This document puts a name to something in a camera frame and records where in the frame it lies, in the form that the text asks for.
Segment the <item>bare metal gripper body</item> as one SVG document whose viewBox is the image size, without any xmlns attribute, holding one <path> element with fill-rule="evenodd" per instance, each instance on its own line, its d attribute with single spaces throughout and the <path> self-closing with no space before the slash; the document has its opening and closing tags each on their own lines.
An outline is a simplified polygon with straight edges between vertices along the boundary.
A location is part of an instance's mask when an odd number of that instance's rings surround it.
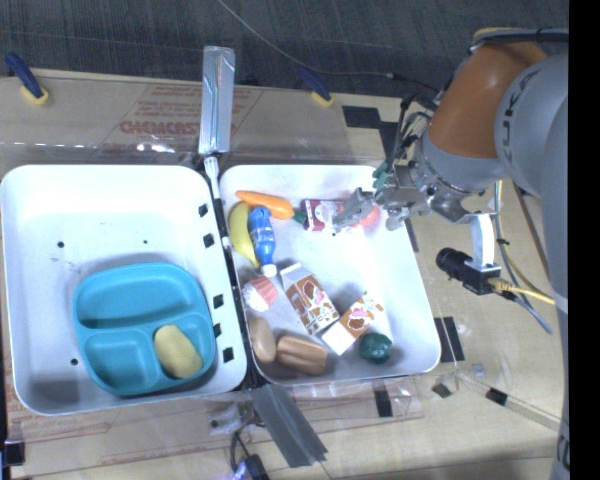
<svg viewBox="0 0 600 480">
<path fill-rule="evenodd" d="M 427 163 L 382 163 L 373 178 L 374 200 L 388 212 L 388 225 L 432 213 L 459 223 L 469 214 L 463 202 L 473 193 L 446 181 Z"/>
</svg>

